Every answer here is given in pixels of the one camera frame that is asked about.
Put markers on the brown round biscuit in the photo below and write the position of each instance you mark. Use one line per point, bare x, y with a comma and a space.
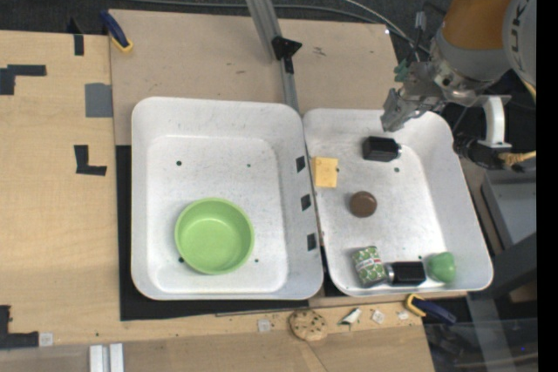
362, 204

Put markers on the white and green wrapper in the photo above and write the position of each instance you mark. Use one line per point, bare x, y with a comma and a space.
351, 316

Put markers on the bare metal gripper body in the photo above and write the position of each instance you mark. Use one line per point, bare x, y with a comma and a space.
429, 83

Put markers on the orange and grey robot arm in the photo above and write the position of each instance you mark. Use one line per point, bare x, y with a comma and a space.
484, 22

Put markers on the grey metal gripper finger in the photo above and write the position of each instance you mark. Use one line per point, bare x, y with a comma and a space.
391, 111
414, 109

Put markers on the black cylinder on white bracket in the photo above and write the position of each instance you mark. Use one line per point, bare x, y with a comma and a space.
494, 117

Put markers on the green and white can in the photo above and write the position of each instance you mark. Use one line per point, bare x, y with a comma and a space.
368, 266

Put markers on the pale wood board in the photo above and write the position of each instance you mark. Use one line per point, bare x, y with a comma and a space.
196, 56

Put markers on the green pear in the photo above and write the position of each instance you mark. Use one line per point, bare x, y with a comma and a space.
441, 267

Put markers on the white plastic tray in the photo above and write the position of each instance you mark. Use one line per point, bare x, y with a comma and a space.
405, 213
218, 170

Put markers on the tan chocolate chip biscuit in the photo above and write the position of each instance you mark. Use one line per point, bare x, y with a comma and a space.
308, 325

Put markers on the green bowl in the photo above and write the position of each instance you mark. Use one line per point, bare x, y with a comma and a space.
214, 236

